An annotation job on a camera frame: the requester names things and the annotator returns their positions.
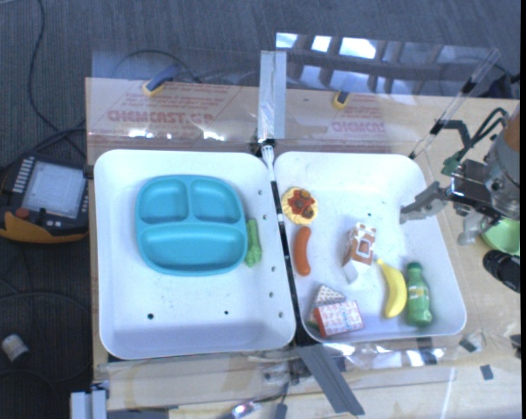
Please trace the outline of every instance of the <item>green object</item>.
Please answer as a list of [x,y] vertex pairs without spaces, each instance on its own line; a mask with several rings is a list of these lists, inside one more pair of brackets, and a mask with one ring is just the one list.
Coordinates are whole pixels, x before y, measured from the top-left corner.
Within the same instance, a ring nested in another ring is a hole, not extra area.
[[421,276],[422,267],[420,263],[411,262],[407,268],[408,282],[408,312],[407,321],[409,325],[424,327],[431,324],[433,319],[429,311],[429,287]]
[[458,165],[461,164],[461,151],[451,155],[443,162],[443,169],[441,173],[443,175],[451,176],[454,173],[454,170],[458,168]]
[[494,250],[521,256],[521,223],[504,218],[497,225],[482,233],[483,241]]
[[259,233],[256,228],[256,220],[250,219],[247,221],[247,254],[245,255],[245,264],[248,267],[260,262],[263,257],[261,244],[259,243]]

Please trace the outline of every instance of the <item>white tray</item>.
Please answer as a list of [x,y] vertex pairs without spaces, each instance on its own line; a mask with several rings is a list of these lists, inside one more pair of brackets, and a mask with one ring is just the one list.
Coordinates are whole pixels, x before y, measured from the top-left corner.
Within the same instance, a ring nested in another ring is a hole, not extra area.
[[[134,204],[159,175],[210,175],[255,218],[262,261],[214,276],[161,274],[140,257]],[[287,345],[295,318],[268,170],[253,155],[113,150],[94,166],[99,335],[121,359],[248,352]]]
[[[310,225],[311,274],[301,277],[294,271],[303,318],[307,319],[316,290],[325,284],[358,302],[365,325],[325,339],[317,329],[305,326],[316,340],[356,343],[431,337],[456,334],[464,327],[466,309],[437,218],[399,222],[400,207],[426,188],[414,161],[403,155],[287,152],[277,157],[275,174],[280,195],[296,186],[309,190],[318,201],[318,215]],[[402,271],[410,261],[423,265],[434,317],[431,325],[407,325],[406,311],[393,319],[384,317],[387,287],[376,264],[348,284],[341,261],[346,234],[356,222],[377,229],[375,257]],[[287,218],[285,224],[292,250],[299,227]]]

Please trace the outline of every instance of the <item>black cable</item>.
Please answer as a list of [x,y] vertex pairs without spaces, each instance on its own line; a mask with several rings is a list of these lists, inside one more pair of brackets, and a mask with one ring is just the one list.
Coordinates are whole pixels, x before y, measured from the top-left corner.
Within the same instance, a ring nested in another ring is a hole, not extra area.
[[280,400],[280,403],[283,403],[286,400],[286,395],[288,395],[288,388],[290,387],[290,383],[287,381],[283,386],[283,396]]
[[[477,59],[477,60],[480,60],[480,58],[477,58],[476,56],[459,56],[459,57],[457,57],[455,59],[456,60],[459,60],[459,59]],[[511,74],[509,72],[509,70],[507,70],[502,65],[499,65],[497,62],[495,62],[492,66],[493,66],[493,68],[496,68],[497,70],[502,72],[503,75],[501,75],[499,78],[497,78],[494,81],[492,81],[491,84],[488,87],[488,90],[486,90],[486,91],[484,91],[482,93],[479,93],[476,96],[476,98],[504,98],[504,99],[507,99],[510,96],[510,98],[518,99],[518,96],[516,94],[513,94],[512,88],[510,88],[510,86],[512,86],[513,84],[516,84],[516,83],[520,83],[521,73],[519,72],[519,73],[513,75],[513,74]],[[503,92],[502,92],[503,81],[505,79],[509,82],[508,90],[511,92],[510,95],[503,94]]]
[[[49,297],[49,298],[54,298],[54,299],[62,299],[63,301],[67,301],[67,302],[75,305],[78,309],[83,311],[87,316],[90,314],[90,310],[86,306],[81,305],[78,301],[76,301],[75,299],[73,299],[73,298],[71,298],[71,297],[69,297],[67,295],[64,295],[64,294],[61,294],[61,293],[55,293],[55,292],[32,292],[32,291],[30,291],[30,292],[20,292],[14,285],[12,285],[11,283],[9,283],[8,281],[6,281],[4,278],[1,278],[1,277],[0,277],[0,284],[8,287],[13,292],[12,295],[6,295],[4,297],[1,297],[0,298],[0,302],[12,300],[12,299],[18,299],[18,298],[20,298],[20,299],[26,299],[26,298],[33,299],[33,297],[36,297],[36,296],[44,296],[44,297]],[[43,344],[43,349],[46,349],[47,346],[45,345],[45,340],[44,340],[43,336],[41,337],[41,340],[43,342],[42,343]],[[78,369],[73,374],[67,375],[65,377],[57,378],[57,379],[50,378],[48,380],[50,380],[52,383],[62,383],[62,382],[66,382],[66,381],[71,381],[71,380],[77,378],[78,376],[80,376],[81,374],[83,374],[84,372],[90,370],[91,367],[92,367],[92,358],[89,359],[82,368]]]
[[[40,27],[40,30],[39,30],[38,40],[36,41],[36,44],[34,46],[34,50],[32,52],[32,57],[31,57],[31,61],[30,61],[30,70],[28,72],[28,79],[27,79],[27,82],[26,82],[26,92],[28,93],[28,99],[30,101],[30,105],[31,105],[32,109],[34,110],[34,112],[36,113],[36,115],[45,124],[47,124],[50,128],[52,128],[55,131],[58,131],[59,130],[58,127],[55,126],[55,124],[52,121],[50,121],[48,118],[45,117],[45,115],[43,115],[40,112],[40,110],[38,109],[38,106],[36,105],[36,102],[34,101],[34,97],[33,97],[33,94],[32,94],[32,76],[33,76],[33,73],[34,73],[34,67],[36,65],[36,57],[38,56],[39,46],[42,43],[42,39],[44,37],[44,32],[45,32],[45,10],[44,10],[44,5],[42,3],[42,0],[37,0],[37,2],[38,2],[38,5],[39,5],[40,16],[41,16],[41,27]],[[77,149],[77,151],[81,155],[85,156],[85,153],[80,149],[80,147],[75,142],[73,142],[70,139],[67,139],[67,140],[68,140],[69,143],[71,143]]]
[[63,406],[61,402],[61,395],[55,388],[54,384],[46,377],[43,377],[39,372],[24,368],[4,369],[3,371],[0,371],[0,380],[13,375],[25,375],[41,381],[53,393],[57,407]]
[[[495,121],[492,122],[493,118],[500,113],[501,116],[497,118]],[[464,148],[462,148],[455,156],[457,158],[457,161],[462,160],[464,155],[473,148],[477,143],[479,143],[481,140],[483,140],[487,135],[489,135],[493,129],[498,124],[502,124],[503,128],[507,126],[507,120],[509,119],[509,113],[504,110],[501,107],[495,108],[491,111],[491,113],[487,116],[487,118],[481,123],[481,125],[476,130],[475,134],[472,135],[470,138],[470,142],[468,145],[465,145]]]
[[50,136],[44,138],[43,140],[41,140],[35,146],[33,146],[33,147],[29,148],[29,149],[26,149],[22,154],[20,154],[17,158],[15,158],[9,164],[0,167],[0,173],[3,172],[5,169],[10,168],[13,164],[15,164],[20,159],[21,156],[23,156],[25,154],[30,154],[32,152],[39,152],[39,151],[41,151],[41,150],[43,150],[45,148],[48,148],[49,146],[55,144],[56,142],[64,140],[65,137],[68,136],[69,134],[73,134],[73,133],[76,133],[76,132],[85,132],[86,131],[85,127],[81,127],[81,125],[83,123],[84,122],[81,121],[76,127],[69,127],[67,129],[64,129],[64,130],[59,130],[56,133],[51,134]]
[[[26,285],[28,287],[28,291],[32,292],[33,291],[33,287],[32,287],[32,282],[31,282],[31,277],[30,277],[30,270],[29,270],[29,266],[28,266],[28,259],[26,258],[26,255],[24,254],[24,248],[22,247],[22,245],[18,246],[18,250],[20,252],[20,256],[22,256],[22,263],[23,263],[23,267],[24,267],[24,276],[26,278]],[[28,302],[30,304],[30,309],[31,309],[31,314],[32,314],[32,320],[31,320],[31,327],[30,327],[29,337],[31,337],[31,333],[32,333],[33,327],[36,326],[36,329],[38,330],[38,337],[39,337],[39,340],[41,342],[41,349],[43,349],[44,353],[45,353],[45,349],[47,348],[47,345],[46,345],[46,341],[45,341],[44,330],[42,329],[42,327],[41,327],[41,325],[40,325],[40,323],[38,321],[38,314],[36,313],[36,309],[34,307],[35,306],[34,305],[34,300],[30,299]]]
[[[22,245],[20,245],[20,253],[21,253],[22,257],[23,257],[23,264],[24,264],[26,279],[28,280],[29,292],[32,292],[33,289],[32,289],[31,280],[30,280],[30,269],[29,269],[29,266],[28,266],[28,261],[26,259],[26,256],[24,255],[24,248],[23,248]],[[39,334],[40,340],[42,342],[42,349],[44,349],[44,352],[46,353],[47,345],[46,345],[46,342],[45,342],[44,331],[43,331],[43,329],[42,329],[42,327],[41,327],[41,325],[40,325],[40,323],[38,321],[38,317],[35,316],[33,318],[33,320],[35,320],[36,323],[37,323],[38,334]],[[92,368],[92,365],[93,365],[93,360],[92,360],[92,356],[91,356],[87,360],[86,364],[82,368],[78,369],[74,373],[72,373],[70,375],[67,375],[65,377],[60,377],[60,378],[56,378],[56,379],[51,378],[51,382],[53,382],[53,383],[62,383],[62,382],[71,381],[73,379],[76,379],[77,377],[79,377],[84,372],[89,371]]]
[[512,85],[520,82],[520,73],[512,76],[504,73],[499,78],[494,79],[489,85],[488,90],[478,94],[478,98],[496,98],[496,99],[519,99],[515,92],[513,92]]
[[117,72],[117,69],[121,66],[121,64],[123,64],[123,62],[125,62],[129,58],[132,58],[133,56],[138,56],[139,54],[161,54],[162,56],[167,56],[168,58],[171,58],[175,60],[176,62],[178,62],[191,75],[191,78],[193,79],[194,82],[197,82],[197,83],[201,82],[201,79],[196,74],[194,74],[191,71],[191,69],[177,56],[169,52],[164,52],[163,50],[154,50],[154,49],[137,50],[136,52],[127,54],[112,69],[112,72],[110,73],[110,77],[113,77],[115,75],[115,73]]

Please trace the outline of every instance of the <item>yellow clip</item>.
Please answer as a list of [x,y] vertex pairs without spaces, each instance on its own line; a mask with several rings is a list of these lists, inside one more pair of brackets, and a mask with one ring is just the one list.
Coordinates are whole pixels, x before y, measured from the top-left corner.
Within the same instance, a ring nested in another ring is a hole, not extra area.
[[143,85],[142,85],[142,92],[148,97],[148,98],[152,98],[154,95],[158,94],[159,92],[162,91],[162,89],[164,88],[164,85],[162,84],[161,86],[157,86],[156,88],[153,89],[153,91],[151,92],[150,90],[148,90],[148,87],[147,85],[150,83],[150,81],[148,82],[145,82]]
[[350,94],[348,92],[337,92],[332,100],[332,105],[338,110],[344,109],[348,105]]

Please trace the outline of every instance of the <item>screen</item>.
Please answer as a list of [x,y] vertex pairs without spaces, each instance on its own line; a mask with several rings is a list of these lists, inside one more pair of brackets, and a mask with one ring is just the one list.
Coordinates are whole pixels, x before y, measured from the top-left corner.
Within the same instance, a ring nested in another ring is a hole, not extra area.
[[86,179],[82,170],[68,168],[46,161],[36,161],[23,206],[40,211],[76,219]]

